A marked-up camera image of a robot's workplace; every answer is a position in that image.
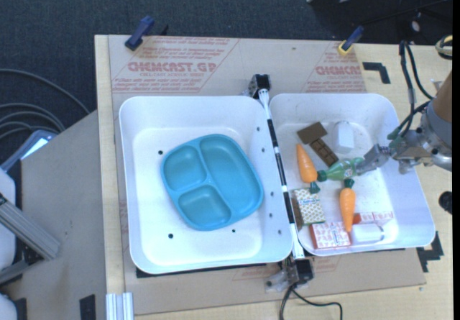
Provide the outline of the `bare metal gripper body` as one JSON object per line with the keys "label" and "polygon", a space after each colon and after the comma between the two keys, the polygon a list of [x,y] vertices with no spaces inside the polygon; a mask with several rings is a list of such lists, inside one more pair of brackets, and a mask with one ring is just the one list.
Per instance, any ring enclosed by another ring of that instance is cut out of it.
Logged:
{"label": "bare metal gripper body", "polygon": [[437,166],[452,170],[452,137],[449,133],[432,129],[409,130],[405,136],[398,135],[390,143],[395,160],[412,160],[414,165]]}

